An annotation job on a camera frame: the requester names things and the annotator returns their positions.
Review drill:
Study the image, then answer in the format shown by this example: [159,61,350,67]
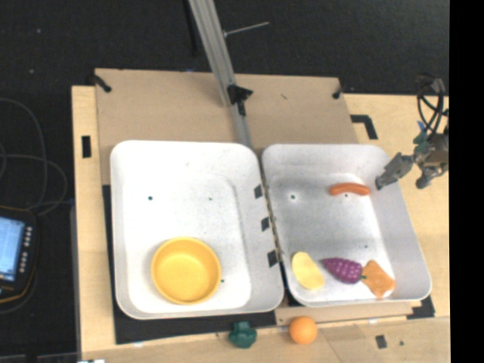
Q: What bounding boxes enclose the purple grapes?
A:
[321,257,368,284]

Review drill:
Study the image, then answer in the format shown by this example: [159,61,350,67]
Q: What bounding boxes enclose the orange ball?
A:
[289,315,318,346]

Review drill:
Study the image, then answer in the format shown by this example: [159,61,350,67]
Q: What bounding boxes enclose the yellow bowl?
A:
[150,236,223,306]

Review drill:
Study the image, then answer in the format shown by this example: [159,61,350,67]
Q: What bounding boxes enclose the orange sausage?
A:
[328,182,371,197]

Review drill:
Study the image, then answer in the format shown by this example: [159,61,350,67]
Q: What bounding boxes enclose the white plastic tray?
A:
[109,139,286,321]
[259,143,433,309]

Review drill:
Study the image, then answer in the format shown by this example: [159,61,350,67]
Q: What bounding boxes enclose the brown cardboard board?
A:
[93,67,423,327]

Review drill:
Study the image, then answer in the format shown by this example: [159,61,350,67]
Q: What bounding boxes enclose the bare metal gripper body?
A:
[414,133,451,171]

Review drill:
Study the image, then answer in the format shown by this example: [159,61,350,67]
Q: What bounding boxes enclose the green broccoli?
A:
[228,321,258,349]

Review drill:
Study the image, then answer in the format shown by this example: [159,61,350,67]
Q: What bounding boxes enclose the yellow potato slice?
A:
[291,251,326,291]

